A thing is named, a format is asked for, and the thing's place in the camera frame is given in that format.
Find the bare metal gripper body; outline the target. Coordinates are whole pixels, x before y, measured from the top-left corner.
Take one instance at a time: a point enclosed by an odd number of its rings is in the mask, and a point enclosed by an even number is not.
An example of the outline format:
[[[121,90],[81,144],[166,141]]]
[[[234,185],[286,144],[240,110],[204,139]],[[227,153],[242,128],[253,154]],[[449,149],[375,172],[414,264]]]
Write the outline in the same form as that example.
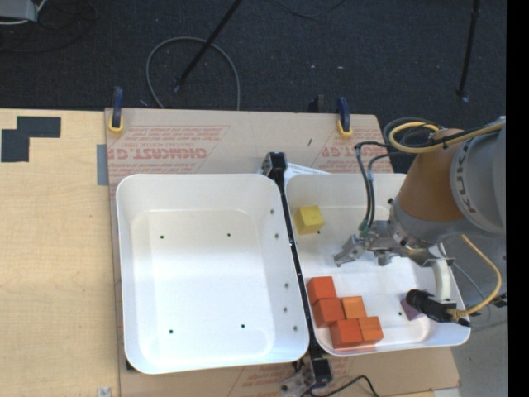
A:
[[[365,250],[392,251],[417,265],[431,265],[437,260],[431,252],[433,244],[413,236],[398,221],[375,221],[360,233]]]

